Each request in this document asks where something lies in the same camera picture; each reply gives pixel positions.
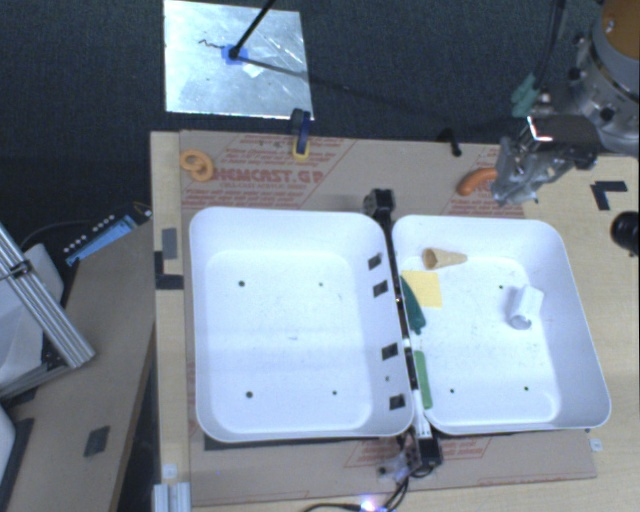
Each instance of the dark floor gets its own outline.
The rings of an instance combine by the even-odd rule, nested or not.
[[[461,141],[497,143],[518,126],[509,98],[542,49],[550,4],[280,0],[276,6],[301,12],[313,134],[434,140],[451,127]],[[564,79],[575,59],[572,37],[588,30],[599,9],[594,0],[567,4],[549,82]],[[160,0],[3,0],[0,20],[0,222],[16,240],[51,223],[149,203],[151,131],[286,129],[282,121],[164,111]],[[61,229],[33,241],[56,247],[70,236]],[[134,449],[142,462],[132,470],[122,510],[142,510],[135,500],[148,491],[148,480],[132,478],[153,469],[151,400]]]

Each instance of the dark green object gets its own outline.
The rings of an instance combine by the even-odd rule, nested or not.
[[[413,361],[416,365],[416,373],[418,374],[418,382],[420,383],[422,405],[424,405],[425,409],[431,409],[431,407],[433,407],[433,400],[431,399],[431,388],[429,388],[429,378],[427,377],[427,358],[424,357],[424,352],[414,350]]]
[[[413,294],[413,290],[402,276],[400,276],[400,284],[402,286],[402,295],[404,295],[404,308],[409,319],[409,327],[416,334],[420,334],[420,329],[427,325],[427,320],[422,313],[420,304],[418,304],[418,299]]]

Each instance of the metal plate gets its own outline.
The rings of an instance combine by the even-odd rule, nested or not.
[[[222,57],[259,12],[165,0],[168,112],[288,119],[300,108],[313,114],[298,12],[269,11],[244,46],[253,63]]]

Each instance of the yellow square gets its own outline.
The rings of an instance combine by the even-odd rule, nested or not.
[[[424,272],[422,270],[404,270],[402,277],[416,296],[420,307],[441,308],[442,294],[440,293],[440,281],[436,272]]]

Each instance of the black post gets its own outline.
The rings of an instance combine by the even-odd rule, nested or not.
[[[275,3],[276,3],[276,0],[267,0],[267,3],[264,4],[264,7],[260,11],[260,13],[256,16],[256,19],[253,20],[253,23],[249,25],[249,28],[247,29],[247,31],[240,38],[240,41],[238,41],[237,44],[229,50],[229,58],[233,60],[236,60],[238,58],[242,45],[244,45],[244,43],[247,42],[247,39],[249,39],[253,31],[260,24],[260,22],[262,21],[262,18],[265,17],[265,15],[269,12],[269,9],[271,9],[271,7],[273,7],[273,4]]]

